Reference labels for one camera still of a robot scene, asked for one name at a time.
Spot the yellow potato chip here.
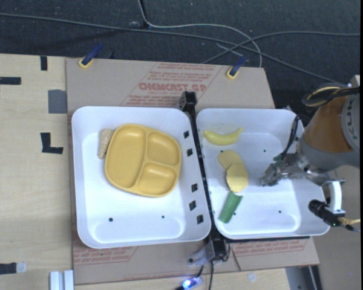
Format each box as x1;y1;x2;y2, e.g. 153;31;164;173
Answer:
225;163;249;193
217;149;244;170

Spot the black block with thin wires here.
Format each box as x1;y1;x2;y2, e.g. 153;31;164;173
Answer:
186;236;231;267
174;91;198;112

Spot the thin black rod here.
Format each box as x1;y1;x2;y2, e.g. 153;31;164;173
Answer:
188;109;216;239

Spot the green celery stick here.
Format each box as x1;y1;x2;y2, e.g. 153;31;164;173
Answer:
219;191;244;224

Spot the brown cardboard board red print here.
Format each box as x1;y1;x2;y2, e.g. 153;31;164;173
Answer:
65;57;321;285

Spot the yellow divided plate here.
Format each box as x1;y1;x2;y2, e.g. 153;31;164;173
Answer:
104;123;183;198

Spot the black cylinder on white bracket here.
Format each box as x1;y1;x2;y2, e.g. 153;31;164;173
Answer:
308;179;347;227

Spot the yellow banana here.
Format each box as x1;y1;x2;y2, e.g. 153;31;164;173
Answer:
203;127;244;146

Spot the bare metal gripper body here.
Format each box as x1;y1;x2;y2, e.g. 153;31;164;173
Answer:
276;155;333;186

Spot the white plastic tray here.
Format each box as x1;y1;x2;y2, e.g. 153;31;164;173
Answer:
195;108;332;240
71;106;212;250

